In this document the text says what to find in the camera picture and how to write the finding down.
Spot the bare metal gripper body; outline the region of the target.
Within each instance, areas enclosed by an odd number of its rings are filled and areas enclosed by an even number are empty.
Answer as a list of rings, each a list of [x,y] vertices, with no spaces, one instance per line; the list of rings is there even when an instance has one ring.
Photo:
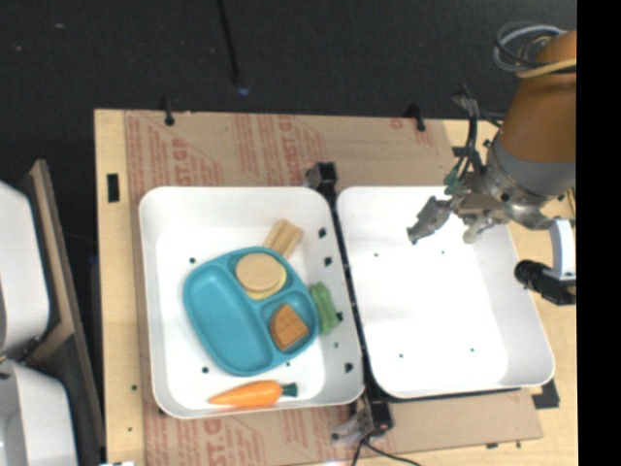
[[[471,171],[448,185],[448,195],[453,211],[470,227],[513,221],[529,230],[547,230],[553,224],[541,210],[550,197],[526,190],[502,171]]]

